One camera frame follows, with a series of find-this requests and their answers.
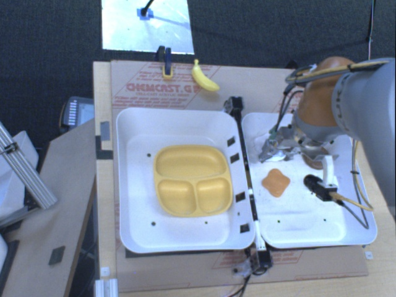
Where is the white plastic tray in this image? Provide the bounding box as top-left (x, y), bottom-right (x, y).
top-left (241, 112), bottom-right (379, 249)
top-left (116, 106), bottom-right (257, 254)

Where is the black block with thin wires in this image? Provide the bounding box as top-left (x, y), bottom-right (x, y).
top-left (249, 248), bottom-right (273, 275)
top-left (223, 96), bottom-right (246, 114)

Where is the black cylinder on white bracket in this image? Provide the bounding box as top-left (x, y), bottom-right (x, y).
top-left (303, 155), bottom-right (340, 202)

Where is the yellow banana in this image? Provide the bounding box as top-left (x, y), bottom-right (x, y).
top-left (191, 59), bottom-right (221, 93)

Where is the orange biscuit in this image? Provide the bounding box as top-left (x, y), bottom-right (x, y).
top-left (261, 168), bottom-right (291, 198)

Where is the brown cardboard board, red print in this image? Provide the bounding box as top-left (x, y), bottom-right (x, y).
top-left (110, 59), bottom-right (369, 293)

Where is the thin black and white rod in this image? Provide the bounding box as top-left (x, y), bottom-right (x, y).
top-left (232, 110), bottom-right (265, 251)

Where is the yellow divided plate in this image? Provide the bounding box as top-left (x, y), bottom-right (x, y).
top-left (153, 144), bottom-right (234, 218)

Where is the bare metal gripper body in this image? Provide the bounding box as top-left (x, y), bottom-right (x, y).
top-left (268, 124), bottom-right (330, 170)

